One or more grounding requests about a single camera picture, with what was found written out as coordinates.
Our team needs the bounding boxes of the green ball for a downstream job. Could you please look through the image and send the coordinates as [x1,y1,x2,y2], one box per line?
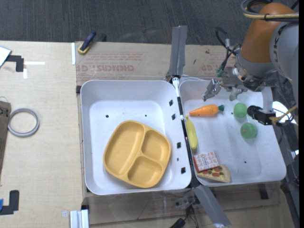
[240,122,258,139]
[233,102,248,118]

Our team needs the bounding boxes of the yellow banana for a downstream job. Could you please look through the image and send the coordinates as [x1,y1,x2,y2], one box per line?
[185,114,198,150]

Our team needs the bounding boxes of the grey ring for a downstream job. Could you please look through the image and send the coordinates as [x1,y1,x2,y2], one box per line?
[8,107,40,137]

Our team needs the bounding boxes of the white plastic tray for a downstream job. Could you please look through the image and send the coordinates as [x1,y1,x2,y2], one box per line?
[178,79,287,188]
[80,79,192,196]

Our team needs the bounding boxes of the pizza slice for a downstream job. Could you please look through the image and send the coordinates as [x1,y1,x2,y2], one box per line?
[196,164,232,184]

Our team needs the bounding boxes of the black cylinder on white bracket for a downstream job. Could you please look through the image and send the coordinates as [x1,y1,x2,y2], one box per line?
[247,86,277,126]

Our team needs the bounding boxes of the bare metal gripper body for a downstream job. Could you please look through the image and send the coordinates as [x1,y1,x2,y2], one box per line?
[220,66,274,92]

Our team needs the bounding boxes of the brown cardboard board red print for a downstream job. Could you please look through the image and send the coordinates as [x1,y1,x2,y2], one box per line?
[75,41,288,225]

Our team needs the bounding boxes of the orange carrot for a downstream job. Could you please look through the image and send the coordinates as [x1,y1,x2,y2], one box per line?
[189,104,225,117]

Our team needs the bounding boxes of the orange and white packet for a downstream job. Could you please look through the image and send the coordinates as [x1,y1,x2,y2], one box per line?
[192,151,220,173]

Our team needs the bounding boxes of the yellow divided plate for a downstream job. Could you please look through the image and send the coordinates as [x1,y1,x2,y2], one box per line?
[103,120,172,189]

